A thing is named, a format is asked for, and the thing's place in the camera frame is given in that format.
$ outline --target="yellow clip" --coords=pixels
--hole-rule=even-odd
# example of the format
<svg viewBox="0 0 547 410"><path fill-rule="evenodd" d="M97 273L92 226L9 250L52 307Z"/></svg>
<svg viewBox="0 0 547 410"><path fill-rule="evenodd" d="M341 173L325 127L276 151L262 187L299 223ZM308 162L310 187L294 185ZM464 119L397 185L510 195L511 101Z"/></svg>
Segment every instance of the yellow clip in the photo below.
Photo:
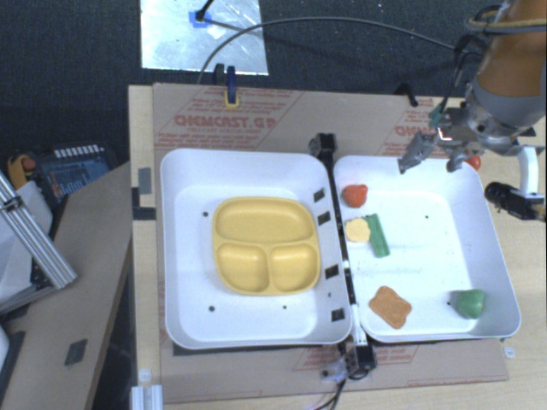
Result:
<svg viewBox="0 0 547 410"><path fill-rule="evenodd" d="M236 102L228 102L228 91L224 91L224 103L226 104L226 109L235 109L239 106L239 96L236 94Z"/></svg>

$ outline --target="yellow plate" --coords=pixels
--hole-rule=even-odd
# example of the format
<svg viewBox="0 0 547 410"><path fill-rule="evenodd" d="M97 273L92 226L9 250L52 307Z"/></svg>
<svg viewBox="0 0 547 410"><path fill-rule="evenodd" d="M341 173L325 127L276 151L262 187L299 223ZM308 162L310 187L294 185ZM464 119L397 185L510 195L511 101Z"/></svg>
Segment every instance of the yellow plate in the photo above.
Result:
<svg viewBox="0 0 547 410"><path fill-rule="evenodd" d="M293 295L321 272L317 230L301 203L278 197L235 197L213 218L216 271L244 295Z"/></svg>

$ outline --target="multimeter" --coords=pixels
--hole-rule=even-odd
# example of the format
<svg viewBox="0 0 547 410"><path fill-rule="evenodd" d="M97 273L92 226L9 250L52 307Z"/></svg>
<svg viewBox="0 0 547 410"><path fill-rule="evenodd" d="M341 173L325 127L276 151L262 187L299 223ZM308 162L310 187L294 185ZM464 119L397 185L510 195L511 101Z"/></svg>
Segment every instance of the multimeter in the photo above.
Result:
<svg viewBox="0 0 547 410"><path fill-rule="evenodd" d="M39 155L24 152L8 160L8 175L18 189L33 180L50 208L118 166L114 151L105 143L59 144Z"/></svg>

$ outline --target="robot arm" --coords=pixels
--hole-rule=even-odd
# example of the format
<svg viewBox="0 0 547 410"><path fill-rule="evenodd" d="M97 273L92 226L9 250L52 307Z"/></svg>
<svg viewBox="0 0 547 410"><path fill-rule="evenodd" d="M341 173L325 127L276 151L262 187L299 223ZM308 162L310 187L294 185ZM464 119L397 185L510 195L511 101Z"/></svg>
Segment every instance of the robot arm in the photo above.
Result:
<svg viewBox="0 0 547 410"><path fill-rule="evenodd" d="M544 147L523 146L517 138L533 132L532 126L545 116L546 13L547 0L515 0L468 20L470 30L494 36L468 87L466 102L446 110L442 103L430 114L430 126L437 133L415 135L398 160L401 173L420 164L435 146L449 156L449 172L486 150L518 156L520 189L495 183L486 187L485 196L520 219L545 220L544 199L537 194L537 155ZM493 22L484 21L493 15Z"/></svg>

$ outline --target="silver metal sheet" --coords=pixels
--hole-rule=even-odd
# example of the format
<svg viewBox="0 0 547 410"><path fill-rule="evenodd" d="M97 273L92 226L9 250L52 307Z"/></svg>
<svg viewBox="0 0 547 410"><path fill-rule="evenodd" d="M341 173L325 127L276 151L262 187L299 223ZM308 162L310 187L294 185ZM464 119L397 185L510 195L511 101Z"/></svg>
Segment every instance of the silver metal sheet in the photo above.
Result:
<svg viewBox="0 0 547 410"><path fill-rule="evenodd" d="M207 0L141 0L141 45L144 68L201 70L213 49L235 31L219 26L196 27L190 13ZM239 28L261 22L258 0L215 0L208 16ZM262 29L243 35L219 52L209 64L233 65L237 73L268 74Z"/></svg>

